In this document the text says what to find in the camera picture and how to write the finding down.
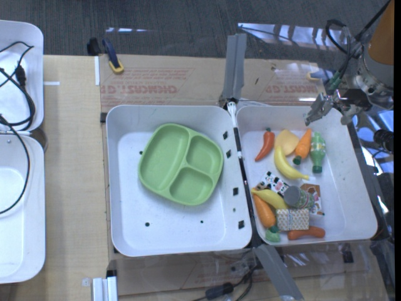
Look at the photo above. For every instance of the green divided plate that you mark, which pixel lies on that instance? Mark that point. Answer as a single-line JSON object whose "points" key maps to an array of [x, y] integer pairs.
{"points": [[166, 158]]}

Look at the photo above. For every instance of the white cow print carton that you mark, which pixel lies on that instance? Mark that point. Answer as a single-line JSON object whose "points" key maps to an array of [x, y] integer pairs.
{"points": [[275, 182]]}

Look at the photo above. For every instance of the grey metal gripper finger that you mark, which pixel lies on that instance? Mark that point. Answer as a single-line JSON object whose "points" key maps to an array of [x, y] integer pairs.
{"points": [[349, 115], [319, 107]]}

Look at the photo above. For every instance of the green can with grey lid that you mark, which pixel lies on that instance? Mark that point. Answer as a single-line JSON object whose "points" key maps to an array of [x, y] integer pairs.
{"points": [[297, 197]]}

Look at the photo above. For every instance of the black cylinder on white bracket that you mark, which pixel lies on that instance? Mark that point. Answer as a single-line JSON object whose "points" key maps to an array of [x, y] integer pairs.
{"points": [[384, 140]]}

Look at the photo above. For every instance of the thin black and white rod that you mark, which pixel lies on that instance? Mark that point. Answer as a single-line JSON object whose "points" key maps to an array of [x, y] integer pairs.
{"points": [[238, 140]]}

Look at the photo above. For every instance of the pale green toy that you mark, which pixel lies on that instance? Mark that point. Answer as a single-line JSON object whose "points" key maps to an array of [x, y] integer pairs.
{"points": [[272, 237]]}

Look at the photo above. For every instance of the brown and white packet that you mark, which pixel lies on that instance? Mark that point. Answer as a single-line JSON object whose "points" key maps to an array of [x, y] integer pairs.
{"points": [[318, 204]]}

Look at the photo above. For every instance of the yellow banana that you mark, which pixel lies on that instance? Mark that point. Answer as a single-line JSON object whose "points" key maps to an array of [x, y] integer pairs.
{"points": [[271, 197], [285, 166]]}

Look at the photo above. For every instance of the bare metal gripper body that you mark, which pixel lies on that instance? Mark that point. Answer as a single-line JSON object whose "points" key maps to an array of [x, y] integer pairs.
{"points": [[360, 99]]}

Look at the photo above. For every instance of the orange sausage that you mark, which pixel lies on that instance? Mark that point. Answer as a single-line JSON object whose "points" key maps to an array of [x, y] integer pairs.
{"points": [[308, 233]]}

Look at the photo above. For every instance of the orange carrot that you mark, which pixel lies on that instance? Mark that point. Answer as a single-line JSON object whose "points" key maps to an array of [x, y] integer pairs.
{"points": [[264, 213], [303, 147]]}

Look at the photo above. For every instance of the green plastic bottle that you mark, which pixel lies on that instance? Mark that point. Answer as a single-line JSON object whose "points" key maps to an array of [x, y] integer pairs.
{"points": [[317, 150]]}

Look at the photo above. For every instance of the orange chili pepper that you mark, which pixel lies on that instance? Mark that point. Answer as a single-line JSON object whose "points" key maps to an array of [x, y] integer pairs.
{"points": [[265, 146]]}

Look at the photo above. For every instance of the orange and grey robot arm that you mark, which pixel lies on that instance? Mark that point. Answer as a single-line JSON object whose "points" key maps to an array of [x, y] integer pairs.
{"points": [[382, 36]]}

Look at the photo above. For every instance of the yellow patterned carton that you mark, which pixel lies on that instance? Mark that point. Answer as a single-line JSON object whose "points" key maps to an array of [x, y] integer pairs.
{"points": [[293, 219]]}

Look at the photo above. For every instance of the white plastic tray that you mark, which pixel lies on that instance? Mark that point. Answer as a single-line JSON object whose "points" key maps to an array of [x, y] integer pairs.
{"points": [[344, 183], [18, 230], [12, 105], [175, 230]]}

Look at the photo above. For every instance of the brown cardboard board red print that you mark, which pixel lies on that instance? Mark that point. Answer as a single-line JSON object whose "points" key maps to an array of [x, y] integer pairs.
{"points": [[141, 83]]}

